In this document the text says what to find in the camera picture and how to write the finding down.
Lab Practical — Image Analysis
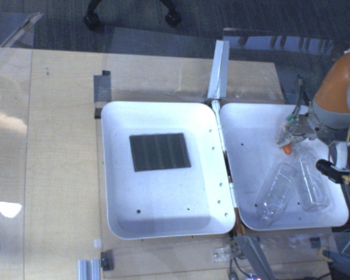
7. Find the white plastic tray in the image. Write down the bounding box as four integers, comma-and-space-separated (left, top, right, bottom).
100, 100, 237, 241
218, 102, 350, 232

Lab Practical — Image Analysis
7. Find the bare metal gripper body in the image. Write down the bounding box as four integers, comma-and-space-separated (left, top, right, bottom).
282, 114, 316, 141

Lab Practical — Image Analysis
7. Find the black ribbed rectangular pad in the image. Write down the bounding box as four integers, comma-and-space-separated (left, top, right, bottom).
129, 132, 192, 173

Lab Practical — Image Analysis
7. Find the black cylinder on white bracket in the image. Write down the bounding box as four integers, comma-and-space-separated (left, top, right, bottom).
315, 140, 350, 184

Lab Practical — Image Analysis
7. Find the clear plastic bottle orange cap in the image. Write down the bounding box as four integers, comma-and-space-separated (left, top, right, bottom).
282, 143, 331, 212

